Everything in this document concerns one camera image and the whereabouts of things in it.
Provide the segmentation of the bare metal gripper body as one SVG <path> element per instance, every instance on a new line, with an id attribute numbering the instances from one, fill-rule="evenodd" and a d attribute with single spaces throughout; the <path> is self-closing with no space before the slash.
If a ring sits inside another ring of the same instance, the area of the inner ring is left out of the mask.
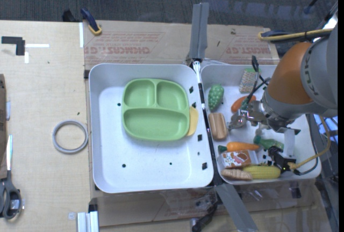
<path id="1" fill-rule="evenodd" d="M 282 131 L 295 121 L 293 118 L 278 115 L 268 105 L 258 100 L 248 104 L 246 119 L 252 126 L 262 126 L 275 132 Z"/>

